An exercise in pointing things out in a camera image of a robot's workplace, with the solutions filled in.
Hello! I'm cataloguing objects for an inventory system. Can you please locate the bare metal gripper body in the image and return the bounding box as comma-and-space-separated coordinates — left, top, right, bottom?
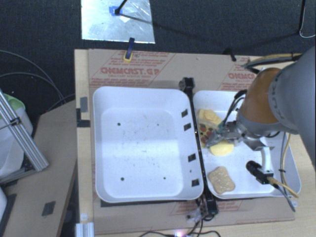
218, 121, 248, 143

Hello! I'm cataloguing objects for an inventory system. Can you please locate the toy pizza slice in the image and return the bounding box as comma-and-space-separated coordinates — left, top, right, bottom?
198, 123, 218, 149

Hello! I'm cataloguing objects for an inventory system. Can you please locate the yellow round toy biscuit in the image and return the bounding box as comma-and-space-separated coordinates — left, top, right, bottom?
209, 142, 235, 158

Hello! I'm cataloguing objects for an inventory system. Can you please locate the thin black rod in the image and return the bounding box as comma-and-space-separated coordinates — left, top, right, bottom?
185, 85, 216, 213

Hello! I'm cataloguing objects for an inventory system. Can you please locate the yellow toy pastry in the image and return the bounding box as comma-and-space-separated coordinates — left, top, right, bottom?
198, 108, 222, 129

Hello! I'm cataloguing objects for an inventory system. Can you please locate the tan waffle toy biscuit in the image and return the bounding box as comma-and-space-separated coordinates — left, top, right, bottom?
207, 166, 236, 195

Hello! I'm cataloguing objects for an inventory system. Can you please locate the white plastic tray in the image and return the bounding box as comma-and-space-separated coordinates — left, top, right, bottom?
192, 90, 302, 199
92, 85, 205, 204

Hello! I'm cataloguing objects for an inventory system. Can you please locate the brown cardboard board red print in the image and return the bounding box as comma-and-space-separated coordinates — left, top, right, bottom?
87, 48, 304, 236

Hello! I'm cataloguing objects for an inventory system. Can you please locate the black cylinder on white bracket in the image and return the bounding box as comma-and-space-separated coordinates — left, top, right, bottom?
245, 146, 275, 185

